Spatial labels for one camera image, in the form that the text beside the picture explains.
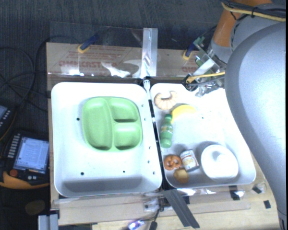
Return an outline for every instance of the white bowl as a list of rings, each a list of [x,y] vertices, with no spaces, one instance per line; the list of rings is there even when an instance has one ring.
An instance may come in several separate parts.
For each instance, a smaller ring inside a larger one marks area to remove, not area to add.
[[[203,171],[210,179],[221,183],[234,179],[239,171],[235,155],[221,145],[206,147],[201,155],[201,164]]]

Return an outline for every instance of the yellow cable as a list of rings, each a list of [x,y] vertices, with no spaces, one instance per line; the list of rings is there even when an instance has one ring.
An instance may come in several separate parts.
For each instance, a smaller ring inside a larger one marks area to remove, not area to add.
[[[221,76],[225,75],[225,72],[219,72],[219,73],[209,73],[209,74],[201,74],[197,76],[190,76],[187,78],[186,83],[192,83],[197,78],[206,78],[206,77],[215,77],[215,76]]]
[[[274,20],[274,21],[279,21],[279,22],[285,22],[286,18],[281,18],[281,17],[276,17],[276,16],[271,16],[271,15],[267,15],[267,14],[263,14],[263,13],[258,13],[258,12],[252,12],[252,11],[247,11],[247,10],[239,10],[239,9],[233,9],[228,7],[227,5],[225,5],[223,2],[221,3],[223,8],[225,10],[231,11],[231,12],[235,12],[235,13],[244,13],[244,14],[249,14],[249,15],[254,15],[254,16],[259,16],[259,17],[263,17],[266,19],[270,19],[270,20]]]

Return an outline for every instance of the white tray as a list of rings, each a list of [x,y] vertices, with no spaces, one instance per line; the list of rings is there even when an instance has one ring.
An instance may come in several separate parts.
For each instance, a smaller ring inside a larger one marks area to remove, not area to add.
[[[181,84],[157,83],[151,88],[151,97],[158,93],[169,95],[169,91],[178,94],[180,104],[189,104],[197,110],[195,114],[183,114],[173,123],[173,145],[161,148],[162,160],[169,154],[180,155],[184,150],[193,150],[199,163],[203,150],[212,144],[220,144],[228,148],[237,158],[239,172],[236,178],[226,183],[213,181],[205,175],[202,167],[189,172],[190,180],[186,184],[179,183],[173,176],[174,171],[165,170],[167,181],[175,188],[200,188],[223,185],[250,184],[256,177],[256,170],[250,150],[243,139],[230,112],[225,90],[218,89],[202,97],[186,90]],[[153,102],[156,125],[159,129],[168,111],[160,110]]]
[[[92,97],[113,96],[133,101],[140,113],[141,144],[129,150],[92,149],[84,140],[83,104]],[[145,90],[136,84],[62,82],[51,92],[54,185],[65,197],[157,190],[162,173]]]

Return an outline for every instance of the table surface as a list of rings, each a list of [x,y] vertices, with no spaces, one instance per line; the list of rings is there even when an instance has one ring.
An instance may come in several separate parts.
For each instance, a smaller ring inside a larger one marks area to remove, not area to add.
[[[48,91],[61,81],[88,81],[82,77],[66,77],[49,74]],[[93,230],[122,230],[135,219],[150,218],[154,212],[144,209],[144,200],[136,195],[108,195],[78,199],[59,199],[53,179],[52,113],[48,101],[50,141],[50,197],[51,209],[60,210],[59,226],[91,224]],[[276,202],[271,188],[253,157],[256,179],[253,185],[262,186],[257,193],[252,188],[244,191],[240,200],[233,200],[230,193],[190,196],[189,209],[203,230],[221,229],[279,229]],[[192,229],[184,227],[175,211],[170,207],[160,212],[156,219],[158,230]],[[148,230],[150,222],[138,228]]]

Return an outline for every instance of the yellow banana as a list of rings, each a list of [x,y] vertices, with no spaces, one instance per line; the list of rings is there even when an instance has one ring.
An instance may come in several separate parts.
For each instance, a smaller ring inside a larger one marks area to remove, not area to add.
[[[191,106],[191,105],[188,105],[188,104],[183,104],[183,105],[180,105],[176,108],[174,108],[174,110],[172,111],[172,123],[174,122],[174,120],[180,116],[181,114],[193,114],[196,112],[196,109]]]

